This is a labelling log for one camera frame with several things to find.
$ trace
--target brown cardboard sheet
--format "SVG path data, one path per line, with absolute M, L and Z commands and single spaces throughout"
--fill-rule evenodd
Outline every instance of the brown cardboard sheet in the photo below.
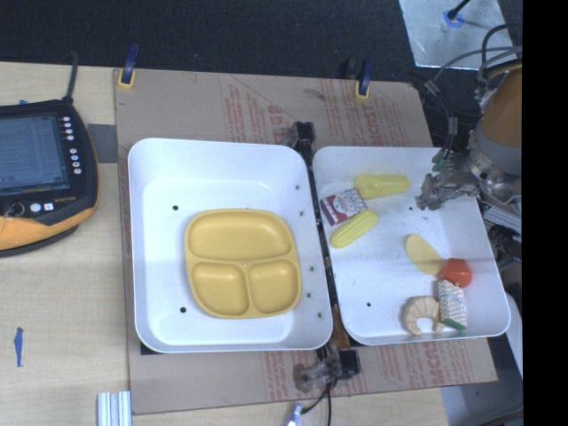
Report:
M 114 87 L 134 414 L 317 398 L 294 384 L 296 365 L 315 351 L 156 354 L 143 351 L 134 326 L 127 156 L 143 138 L 279 144 L 296 121 L 312 122 L 323 146 L 431 146 L 415 89 L 371 82 L 367 101 L 355 81 L 285 76 L 138 70 L 131 89 Z M 333 396 L 495 381 L 486 339 L 358 347 L 361 373 Z

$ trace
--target table surface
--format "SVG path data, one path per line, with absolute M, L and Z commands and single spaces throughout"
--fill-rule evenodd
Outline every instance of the table surface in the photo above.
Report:
M 0 62 L 0 106 L 60 99 L 70 67 Z M 113 68 L 80 67 L 74 99 L 86 123 L 115 125 Z M 70 237 L 0 258 L 2 424 L 93 425 L 97 394 L 129 389 L 122 237 L 115 163 L 101 163 L 100 201 Z M 19 367 L 18 327 L 24 344 Z M 280 425 L 290 403 L 135 415 L 134 425 Z M 332 400 L 332 424 L 446 425 L 439 389 Z M 302 417 L 323 425 L 327 402 Z

